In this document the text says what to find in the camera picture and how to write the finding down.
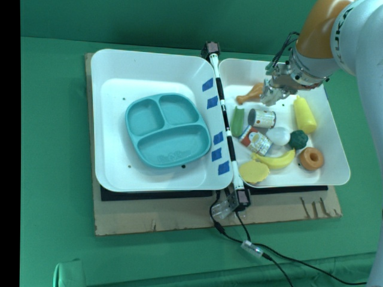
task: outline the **plastic tray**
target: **plastic tray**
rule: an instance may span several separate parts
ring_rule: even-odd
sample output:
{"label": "plastic tray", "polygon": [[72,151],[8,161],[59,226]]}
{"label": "plastic tray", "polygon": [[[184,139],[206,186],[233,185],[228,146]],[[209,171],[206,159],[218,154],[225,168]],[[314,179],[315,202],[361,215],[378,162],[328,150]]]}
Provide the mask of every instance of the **plastic tray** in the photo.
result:
{"label": "plastic tray", "polygon": [[181,94],[144,97],[126,110],[126,127],[141,160],[155,168],[181,166],[209,151],[209,130],[197,107]]}
{"label": "plastic tray", "polygon": [[[91,59],[95,172],[116,192],[217,190],[232,181],[229,149],[214,71],[194,56],[105,49]],[[195,161],[170,168],[143,163],[126,129],[127,107],[136,100],[177,93],[197,107],[211,147]]]}
{"label": "plastic tray", "polygon": [[[278,101],[273,106],[264,106],[261,102],[245,102],[238,105],[235,98],[247,94],[254,84],[262,83],[266,78],[265,67],[268,62],[241,59],[226,59],[219,65],[221,80],[224,88],[226,109],[231,121],[234,108],[245,109],[244,128],[248,125],[247,115],[250,109],[275,111],[275,127],[285,127],[290,132],[297,130],[293,102],[296,96],[289,96]],[[315,171],[308,171],[299,165],[298,150],[294,161],[287,167],[271,170],[269,176],[253,187],[291,187],[310,185],[343,185],[350,177],[349,165],[344,153],[341,139],[333,119],[329,101],[324,86],[321,85],[311,91],[299,91],[299,96],[304,97],[317,121],[318,127],[309,135],[307,146],[318,148],[324,156],[324,166]],[[257,128],[266,134],[267,129]],[[251,160],[251,151],[233,138],[234,149],[238,165]],[[289,146],[272,145],[267,156],[282,155]]]}

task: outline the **donut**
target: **donut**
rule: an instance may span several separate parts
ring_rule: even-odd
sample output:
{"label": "donut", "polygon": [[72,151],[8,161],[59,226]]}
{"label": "donut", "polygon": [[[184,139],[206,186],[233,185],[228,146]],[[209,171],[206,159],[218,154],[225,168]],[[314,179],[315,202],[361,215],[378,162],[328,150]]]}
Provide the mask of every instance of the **donut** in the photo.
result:
{"label": "donut", "polygon": [[302,166],[307,170],[317,170],[322,167],[324,163],[322,152],[310,146],[299,154],[299,160]]}

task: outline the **yellow bottle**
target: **yellow bottle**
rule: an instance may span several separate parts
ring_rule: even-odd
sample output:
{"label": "yellow bottle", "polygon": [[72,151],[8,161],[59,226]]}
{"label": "yellow bottle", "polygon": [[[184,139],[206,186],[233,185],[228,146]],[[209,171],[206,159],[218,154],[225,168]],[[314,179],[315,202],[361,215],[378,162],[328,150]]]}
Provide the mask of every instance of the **yellow bottle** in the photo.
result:
{"label": "yellow bottle", "polygon": [[297,96],[294,101],[295,118],[299,130],[310,134],[317,128],[317,122],[305,98]]}

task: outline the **yellow lemon slice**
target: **yellow lemon slice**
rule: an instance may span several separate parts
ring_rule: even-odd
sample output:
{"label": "yellow lemon slice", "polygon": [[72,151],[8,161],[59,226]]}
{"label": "yellow lemon slice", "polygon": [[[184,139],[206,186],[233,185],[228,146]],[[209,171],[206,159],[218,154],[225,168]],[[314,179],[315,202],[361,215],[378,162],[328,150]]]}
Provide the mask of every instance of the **yellow lemon slice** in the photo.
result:
{"label": "yellow lemon slice", "polygon": [[269,167],[259,161],[251,160],[239,167],[239,174],[247,183],[258,183],[269,175]]}

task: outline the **green wall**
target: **green wall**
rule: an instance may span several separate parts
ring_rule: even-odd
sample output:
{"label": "green wall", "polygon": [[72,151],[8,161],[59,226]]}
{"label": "green wall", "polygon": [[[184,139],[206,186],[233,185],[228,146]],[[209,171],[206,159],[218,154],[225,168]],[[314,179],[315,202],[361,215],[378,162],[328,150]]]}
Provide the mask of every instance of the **green wall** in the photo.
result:
{"label": "green wall", "polygon": [[21,36],[275,54],[316,0],[20,0]]}

